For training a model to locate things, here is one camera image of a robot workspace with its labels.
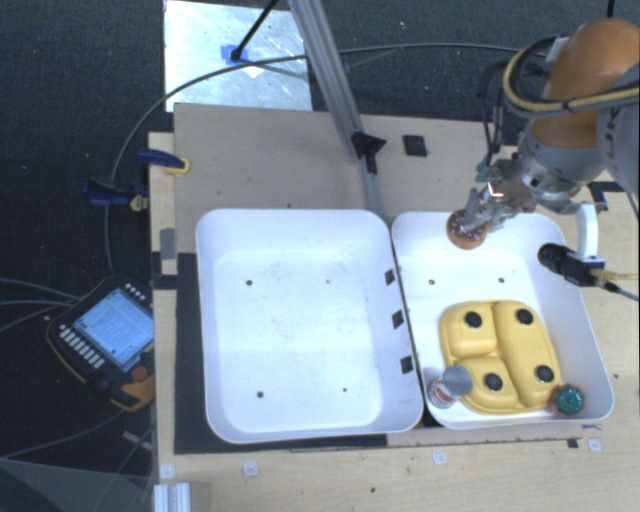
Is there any white plastic tray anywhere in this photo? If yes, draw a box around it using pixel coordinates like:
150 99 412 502
390 210 616 432
194 207 426 445

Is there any red and white can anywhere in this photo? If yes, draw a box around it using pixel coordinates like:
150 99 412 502
426 364 474 411

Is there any black cylinder on white bracket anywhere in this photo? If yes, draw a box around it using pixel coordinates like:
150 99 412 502
537 202 609 288

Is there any brown cardboard board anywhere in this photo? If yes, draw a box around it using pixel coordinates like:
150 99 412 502
173 102 640 455

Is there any brown doughnut with sprinkles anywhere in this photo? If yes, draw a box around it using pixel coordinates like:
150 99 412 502
445 209 489 250

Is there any orange carrot with green top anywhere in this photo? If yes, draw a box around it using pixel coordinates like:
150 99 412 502
551 383 587 417

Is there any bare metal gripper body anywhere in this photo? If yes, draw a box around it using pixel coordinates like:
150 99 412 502
479 160 584 226

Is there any yellow divided plate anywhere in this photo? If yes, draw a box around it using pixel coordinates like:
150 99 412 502
438 298 565 416

